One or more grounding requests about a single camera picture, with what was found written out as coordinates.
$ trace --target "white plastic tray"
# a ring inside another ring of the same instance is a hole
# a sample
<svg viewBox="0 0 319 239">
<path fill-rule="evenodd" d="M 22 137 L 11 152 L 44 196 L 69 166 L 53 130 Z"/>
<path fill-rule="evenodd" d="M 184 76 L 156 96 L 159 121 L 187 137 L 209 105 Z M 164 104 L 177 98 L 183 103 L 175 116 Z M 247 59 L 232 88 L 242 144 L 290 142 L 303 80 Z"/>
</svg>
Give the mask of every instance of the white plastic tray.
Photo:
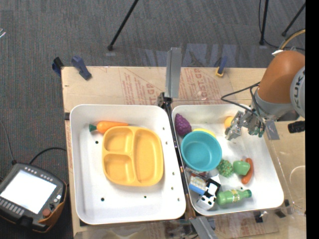
<svg viewBox="0 0 319 239">
<path fill-rule="evenodd" d="M 123 186 L 109 181 L 102 167 L 103 135 L 90 132 L 101 120 L 126 122 L 153 130 L 161 139 L 164 172 L 152 186 Z M 70 113 L 75 206 L 91 225 L 177 219 L 186 202 L 166 112 L 157 106 L 79 105 Z"/>
<path fill-rule="evenodd" d="M 272 209 L 277 208 L 284 201 L 284 192 L 264 138 L 249 135 L 244 127 L 240 137 L 231 141 L 225 138 L 224 121 L 227 116 L 235 116 L 237 111 L 243 111 L 243 109 L 236 105 L 181 105 L 175 107 L 172 111 L 173 121 L 175 121 L 175 116 L 178 113 L 188 120 L 192 129 L 205 128 L 214 132 L 222 148 L 222 159 L 231 163 L 236 160 L 245 160 L 247 157 L 253 160 L 253 177 L 246 185 L 241 183 L 241 176 L 236 173 L 229 178 L 219 175 L 221 191 L 250 189 L 252 191 L 251 198 L 222 207 L 215 203 L 212 209 L 204 210 L 196 204 L 199 194 L 189 191 L 194 209 L 205 216 Z M 179 147 L 181 141 L 182 137 L 177 135 Z M 189 172 L 186 172 L 186 176 L 189 179 Z"/>
</svg>

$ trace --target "gray carpet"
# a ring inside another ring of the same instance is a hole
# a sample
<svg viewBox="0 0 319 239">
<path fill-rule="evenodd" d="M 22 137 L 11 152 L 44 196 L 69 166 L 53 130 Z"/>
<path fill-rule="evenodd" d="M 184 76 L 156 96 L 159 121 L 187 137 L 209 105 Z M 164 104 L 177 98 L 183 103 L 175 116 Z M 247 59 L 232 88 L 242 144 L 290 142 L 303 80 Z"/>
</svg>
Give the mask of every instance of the gray carpet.
<svg viewBox="0 0 319 239">
<path fill-rule="evenodd" d="M 171 47 L 182 50 L 183 67 L 267 67 L 272 52 L 306 26 L 306 9 L 283 37 L 306 0 L 269 0 L 264 45 L 260 44 L 265 0 L 139 0 L 113 50 L 107 49 L 134 0 L 0 0 L 0 120 L 12 153 L 28 163 L 40 151 L 66 147 L 61 78 L 54 58 L 71 66 L 166 66 Z M 305 54 L 305 34 L 287 48 Z M 50 150 L 33 163 L 68 182 L 66 153 Z M 11 169 L 0 128 L 0 176 Z M 0 239 L 71 239 L 70 205 L 46 234 L 0 219 Z"/>
</svg>

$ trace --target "metal bracket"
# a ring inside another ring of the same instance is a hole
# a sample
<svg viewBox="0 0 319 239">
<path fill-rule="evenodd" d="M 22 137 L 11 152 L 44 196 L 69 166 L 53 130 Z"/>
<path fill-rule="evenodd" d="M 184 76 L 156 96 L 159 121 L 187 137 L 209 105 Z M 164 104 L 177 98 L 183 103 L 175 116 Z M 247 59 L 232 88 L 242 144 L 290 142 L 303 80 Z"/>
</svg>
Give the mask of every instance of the metal bracket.
<svg viewBox="0 0 319 239">
<path fill-rule="evenodd" d="M 178 98 L 181 69 L 181 48 L 171 48 L 167 53 L 165 97 Z"/>
<path fill-rule="evenodd" d="M 196 217 L 196 219 L 190 220 L 190 222 L 201 239 L 218 239 L 205 216 Z"/>
</svg>

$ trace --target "toy carrot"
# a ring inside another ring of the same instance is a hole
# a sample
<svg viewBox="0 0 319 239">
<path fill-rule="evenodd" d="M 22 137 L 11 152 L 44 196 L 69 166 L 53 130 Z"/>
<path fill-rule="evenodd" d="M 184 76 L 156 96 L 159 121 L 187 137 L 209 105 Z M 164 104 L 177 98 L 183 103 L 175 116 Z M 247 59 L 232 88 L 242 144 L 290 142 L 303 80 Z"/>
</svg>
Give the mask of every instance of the toy carrot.
<svg viewBox="0 0 319 239">
<path fill-rule="evenodd" d="M 254 171 L 252 159 L 246 158 L 245 161 L 250 164 L 250 169 L 248 170 L 247 174 L 243 178 L 241 178 L 242 184 L 247 184 L 250 181 L 251 177 L 253 176 L 253 171 Z"/>
<path fill-rule="evenodd" d="M 109 128 L 114 126 L 120 126 L 120 125 L 129 125 L 124 122 L 117 122 L 117 121 L 100 121 L 97 123 L 97 125 L 89 124 L 89 130 L 90 132 L 97 130 L 100 133 L 105 133 Z"/>
</svg>

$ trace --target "metal stand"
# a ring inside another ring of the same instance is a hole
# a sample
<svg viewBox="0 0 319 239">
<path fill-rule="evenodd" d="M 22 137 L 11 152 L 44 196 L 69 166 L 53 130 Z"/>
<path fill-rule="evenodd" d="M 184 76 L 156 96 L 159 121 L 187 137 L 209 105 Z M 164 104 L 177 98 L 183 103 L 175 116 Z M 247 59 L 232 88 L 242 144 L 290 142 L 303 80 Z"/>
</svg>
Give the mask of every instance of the metal stand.
<svg viewBox="0 0 319 239">
<path fill-rule="evenodd" d="M 260 37 L 260 41 L 259 41 L 259 44 L 260 44 L 260 45 L 264 45 L 264 37 L 265 37 L 265 27 L 266 27 L 266 18 L 267 18 L 268 2 L 269 2 L 269 0 L 266 0 L 266 2 L 265 2 L 263 27 L 262 27 L 262 30 L 261 30 L 261 37 Z"/>
<path fill-rule="evenodd" d="M 108 46 L 108 50 L 113 50 L 113 44 L 115 43 L 116 39 L 117 39 L 118 36 L 120 35 L 120 33 L 121 33 L 121 31 L 122 31 L 122 29 L 123 29 L 123 27 L 124 27 L 126 21 L 129 19 L 130 15 L 131 15 L 132 11 L 134 10 L 134 8 L 135 8 L 136 4 L 138 3 L 138 1 L 139 1 L 139 0 L 135 0 L 135 1 L 133 2 L 132 6 L 131 6 L 131 8 L 130 8 L 130 10 L 129 10 L 129 12 L 128 12 L 127 15 L 125 16 L 125 18 L 124 18 L 122 24 L 120 25 L 120 28 L 118 29 L 118 31 L 116 32 L 116 34 L 115 34 L 115 36 L 114 36 L 112 42 L 111 42 L 110 45 Z"/>
<path fill-rule="evenodd" d="M 303 6 L 300 8 L 300 10 L 297 12 L 296 16 L 293 18 L 293 20 L 290 22 L 290 24 L 287 26 L 286 30 L 281 34 L 282 36 L 286 36 L 289 28 L 294 24 L 300 13 L 303 11 L 303 9 L 306 7 L 306 2 L 303 4 Z"/>
</svg>

